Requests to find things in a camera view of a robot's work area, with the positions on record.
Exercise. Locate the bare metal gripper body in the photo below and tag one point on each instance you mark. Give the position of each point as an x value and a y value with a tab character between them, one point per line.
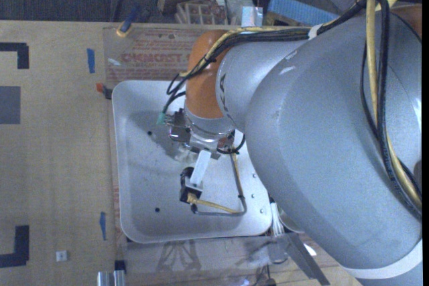
181	132

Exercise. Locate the white plastic tray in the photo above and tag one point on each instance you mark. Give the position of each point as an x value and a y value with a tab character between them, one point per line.
151	177

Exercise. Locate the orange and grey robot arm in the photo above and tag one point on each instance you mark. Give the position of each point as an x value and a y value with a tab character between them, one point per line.
318	130

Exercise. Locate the brown cardboard board red print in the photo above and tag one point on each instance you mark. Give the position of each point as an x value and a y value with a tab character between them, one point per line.
151	57

